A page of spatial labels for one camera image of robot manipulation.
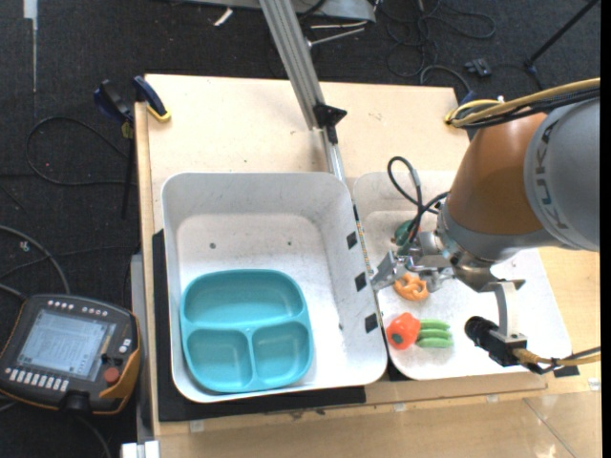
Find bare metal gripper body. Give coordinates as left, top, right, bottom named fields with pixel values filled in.
left=398, top=230, right=460, bottom=281

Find orange toy pretzel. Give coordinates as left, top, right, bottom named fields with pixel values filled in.
left=392, top=273, right=431, bottom=303

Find thin black and white rod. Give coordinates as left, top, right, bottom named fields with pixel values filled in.
left=351, top=198, right=384, bottom=315

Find white plastic tray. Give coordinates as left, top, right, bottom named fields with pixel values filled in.
left=352, top=170, right=574, bottom=383
left=160, top=171, right=390, bottom=405

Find green toy pea pods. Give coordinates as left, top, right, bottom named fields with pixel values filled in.
left=415, top=318, right=455, bottom=350

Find orange toy bell pepper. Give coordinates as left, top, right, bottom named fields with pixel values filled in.
left=385, top=311, right=423, bottom=351

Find blue divided plate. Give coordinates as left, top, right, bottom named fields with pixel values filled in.
left=179, top=268, right=315, bottom=395

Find pale wood board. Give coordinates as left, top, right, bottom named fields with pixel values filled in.
left=135, top=73, right=601, bottom=441

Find black cylinder on white bracket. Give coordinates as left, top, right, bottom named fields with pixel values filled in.
left=463, top=279, right=529, bottom=367

